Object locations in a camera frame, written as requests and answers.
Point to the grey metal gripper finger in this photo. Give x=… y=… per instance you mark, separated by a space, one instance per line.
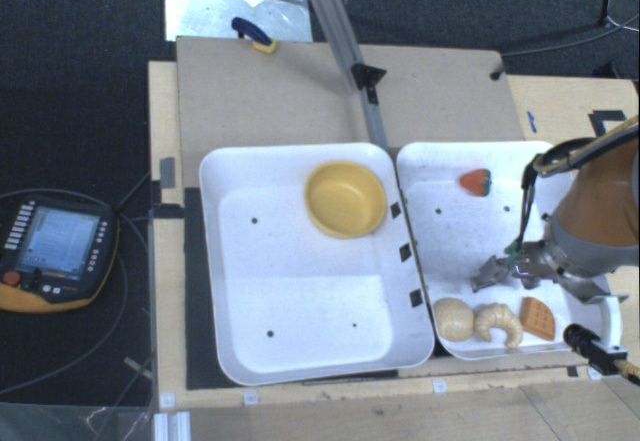
x=482 y=283
x=497 y=265

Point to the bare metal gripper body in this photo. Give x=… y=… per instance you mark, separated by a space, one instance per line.
x=542 y=264

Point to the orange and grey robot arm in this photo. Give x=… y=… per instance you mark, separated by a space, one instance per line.
x=600 y=209

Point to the beige croissant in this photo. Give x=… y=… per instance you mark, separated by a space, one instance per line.
x=497 y=319

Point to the white plastic tray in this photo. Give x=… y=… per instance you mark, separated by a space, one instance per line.
x=460 y=239
x=300 y=289

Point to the beige bread roll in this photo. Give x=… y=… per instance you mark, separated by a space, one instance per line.
x=452 y=320

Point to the brown waffle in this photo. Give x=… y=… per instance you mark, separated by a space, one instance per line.
x=537 y=319

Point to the red strawberry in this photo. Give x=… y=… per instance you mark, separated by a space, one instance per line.
x=474 y=181

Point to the yellow bowl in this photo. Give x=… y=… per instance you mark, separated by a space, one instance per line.
x=345 y=199

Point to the brown cardboard board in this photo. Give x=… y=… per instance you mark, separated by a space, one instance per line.
x=280 y=99

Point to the black cylinder on white bracket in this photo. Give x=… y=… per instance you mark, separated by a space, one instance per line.
x=597 y=346

